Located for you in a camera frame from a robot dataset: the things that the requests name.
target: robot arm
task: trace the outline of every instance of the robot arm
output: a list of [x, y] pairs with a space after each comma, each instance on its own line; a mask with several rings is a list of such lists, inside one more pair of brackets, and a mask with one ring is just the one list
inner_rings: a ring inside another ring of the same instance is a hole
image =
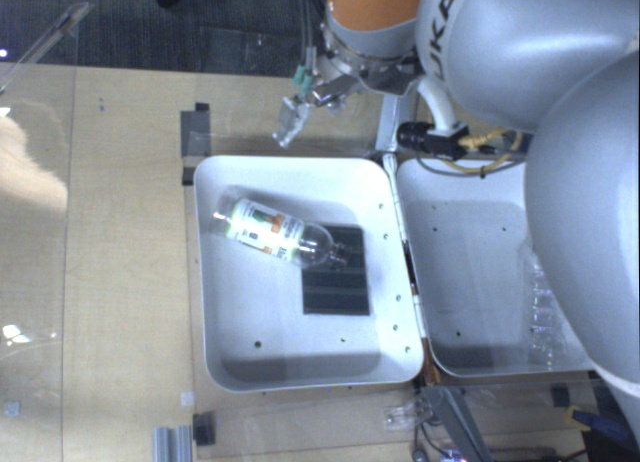
[[328, 0], [324, 53], [276, 135], [286, 146], [288, 127], [319, 106], [339, 111], [354, 92], [413, 86], [436, 118], [424, 136], [453, 148], [436, 156], [465, 152], [453, 152], [467, 135], [448, 97], [534, 134], [526, 203], [536, 251], [638, 439], [639, 11], [640, 0]]

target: beige table surface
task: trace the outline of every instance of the beige table surface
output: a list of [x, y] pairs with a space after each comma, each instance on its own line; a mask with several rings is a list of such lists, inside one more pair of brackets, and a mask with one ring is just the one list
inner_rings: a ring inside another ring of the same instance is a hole
[[[77, 69], [62, 340], [65, 462], [147, 462], [155, 427], [191, 422], [197, 354], [180, 111], [206, 102], [220, 131], [268, 137], [280, 98], [290, 93], [289, 81], [281, 79]], [[359, 101], [349, 115], [375, 120], [379, 99]], [[353, 122], [342, 130], [349, 136], [360, 127]], [[224, 403], [232, 406], [233, 397]], [[252, 402], [243, 397], [238, 403]], [[582, 447], [579, 434], [564, 429], [489, 440], [551, 446], [564, 454]], [[373, 442], [224, 460], [405, 462], [410, 444]], [[30, 449], [24, 446], [22, 453]], [[23, 459], [54, 461], [59, 453], [11, 460]]]

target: cable connector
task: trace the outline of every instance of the cable connector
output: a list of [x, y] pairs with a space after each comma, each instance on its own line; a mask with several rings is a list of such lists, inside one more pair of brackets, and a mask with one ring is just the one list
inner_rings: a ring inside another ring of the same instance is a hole
[[469, 135], [464, 123], [446, 132], [432, 129], [426, 122], [408, 122], [398, 128], [397, 140], [401, 147], [433, 154], [441, 160], [456, 161], [467, 154], [460, 139]]
[[305, 67], [302, 64], [298, 65], [296, 68], [296, 74], [293, 75], [293, 80], [291, 80], [294, 85], [302, 85], [305, 71]]
[[300, 95], [306, 96], [311, 92], [311, 87], [313, 87], [313, 75], [309, 73], [305, 73], [302, 78], [302, 84], [300, 85]]

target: cable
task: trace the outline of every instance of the cable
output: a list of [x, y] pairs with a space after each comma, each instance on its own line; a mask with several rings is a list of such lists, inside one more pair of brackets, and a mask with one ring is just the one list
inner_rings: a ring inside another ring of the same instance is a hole
[[471, 151], [473, 149], [478, 149], [480, 146], [485, 145], [491, 139], [499, 137], [500, 135], [502, 135], [503, 133], [506, 133], [507, 131], [509, 130], [505, 128], [497, 128], [487, 133], [486, 135], [476, 135], [476, 136], [467, 135], [466, 137], [462, 137], [460, 140], [458, 140], [458, 145], [461, 145], [468, 151]]
[[299, 65], [304, 66], [307, 55], [307, 16], [306, 16], [306, 0], [298, 0], [298, 8], [300, 10], [300, 62]]
[[413, 449], [417, 450], [418, 449], [418, 429], [420, 427], [418, 425], [416, 425], [416, 427], [413, 429]]
[[579, 451], [576, 451], [575, 453], [572, 453], [571, 455], [567, 455], [566, 457], [561, 458], [560, 462], [573, 462], [578, 457], [580, 457], [582, 455], [586, 455], [586, 454], [587, 454], [587, 450], [586, 449], [579, 450]]
[[[509, 150], [515, 151], [516, 149], [518, 149], [518, 147], [520, 147], [520, 144], [522, 144], [522, 139], [523, 139], [523, 134], [522, 132], [519, 131], [516, 134], [516, 139], [513, 141], [513, 144], [511, 145]], [[448, 160], [442, 160], [442, 161], [445, 165], [447, 165], [447, 167], [451, 167], [452, 169], [457, 170], [459, 172], [464, 172], [466, 174], [480, 174], [481, 177], [484, 177], [487, 175], [488, 171], [492, 171], [495, 168], [499, 167], [504, 162], [506, 162], [509, 158], [511, 158], [511, 156], [512, 156], [511, 153], [503, 154], [500, 158], [498, 158], [494, 162], [490, 163], [489, 165], [483, 165], [482, 167], [464, 167], [462, 165], [458, 165], [457, 163], [453, 163]]]
[[313, 51], [313, 24], [311, 21], [311, 9], [309, 8], [309, 0], [305, 0], [305, 25], [307, 28], [307, 47], [305, 49], [306, 56], [306, 69], [307, 73], [313, 73], [313, 67], [315, 62], [313, 61], [312, 51]]
[[[416, 152], [416, 161], [418, 162], [418, 165], [420, 165], [424, 170], [428, 170], [432, 174], [437, 174], [439, 176], [447, 176], [447, 177], [453, 177], [453, 178], [475, 178], [478, 176], [478, 174], [470, 174], [470, 173], [464, 173], [464, 172], [447, 172], [445, 170], [435, 169], [427, 165], [425, 161], [420, 157], [420, 153], [418, 152]], [[503, 165], [502, 167], [498, 167], [497, 169], [493, 169], [493, 170], [490, 170], [489, 172], [485, 172], [485, 175], [497, 174], [498, 172], [511, 169], [512, 167], [516, 167], [517, 165], [521, 165], [523, 163], [524, 163], [524, 160], [516, 160], [506, 165]]]
[[446, 451], [444, 451], [442, 448], [438, 448], [435, 444], [433, 444], [433, 441], [431, 439], [429, 439], [429, 436], [427, 435], [427, 429], [424, 427], [424, 423], [420, 423], [420, 430], [422, 430], [422, 435], [424, 435], [424, 440], [427, 441], [427, 444], [429, 444], [429, 446], [431, 446], [434, 450], [436, 450], [438, 453], [440, 453], [440, 455], [443, 455], [447, 458], [449, 458], [451, 456], [451, 453], [447, 453]]

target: plastic bottle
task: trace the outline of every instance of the plastic bottle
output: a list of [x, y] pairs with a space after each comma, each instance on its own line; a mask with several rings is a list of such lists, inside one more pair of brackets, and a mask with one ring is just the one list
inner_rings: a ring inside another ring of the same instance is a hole
[[566, 352], [560, 308], [530, 239], [521, 247], [520, 259], [526, 297], [528, 359], [551, 367]]
[[214, 233], [301, 268], [328, 263], [342, 268], [349, 249], [324, 227], [236, 194], [225, 194], [212, 215]]

